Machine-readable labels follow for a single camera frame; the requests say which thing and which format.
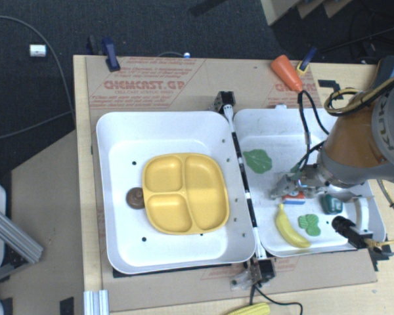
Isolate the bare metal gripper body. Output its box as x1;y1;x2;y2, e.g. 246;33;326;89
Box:
293;163;362;203

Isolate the red white blue carton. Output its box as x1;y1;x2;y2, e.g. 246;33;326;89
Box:
282;191;307;206

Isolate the teal can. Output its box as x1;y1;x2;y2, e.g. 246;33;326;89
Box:
320;193;344;215

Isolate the green lettuce leaf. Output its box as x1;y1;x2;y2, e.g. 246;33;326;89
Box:
242;148;273;175

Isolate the yellow banana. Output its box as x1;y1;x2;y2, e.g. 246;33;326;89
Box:
275;203;312;249

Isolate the green broccoli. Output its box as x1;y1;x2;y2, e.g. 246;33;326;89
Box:
297;213;322;237

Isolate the thin black and white rod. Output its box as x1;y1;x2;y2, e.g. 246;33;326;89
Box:
223;104;263;259

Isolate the white plastic tray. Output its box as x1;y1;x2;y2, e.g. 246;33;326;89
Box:
232;107;387;259
95;110;258;275

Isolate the yellow divided plate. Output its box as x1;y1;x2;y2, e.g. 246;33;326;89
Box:
141;152;231;236

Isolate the orange carrot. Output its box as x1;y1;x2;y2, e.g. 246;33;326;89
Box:
271;54;304;93

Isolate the yellow corn cob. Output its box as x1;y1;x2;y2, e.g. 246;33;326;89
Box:
227;302;271;315

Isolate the brown cardboard board red print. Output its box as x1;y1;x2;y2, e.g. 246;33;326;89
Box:
85;56;379;313

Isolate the brown doughnut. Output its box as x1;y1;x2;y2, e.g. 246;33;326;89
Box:
125;186;146;211

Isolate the small white box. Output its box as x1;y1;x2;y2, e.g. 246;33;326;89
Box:
29;44;48;58

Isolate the black cylinder on white bracket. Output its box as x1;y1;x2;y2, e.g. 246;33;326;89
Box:
331;196;375;250

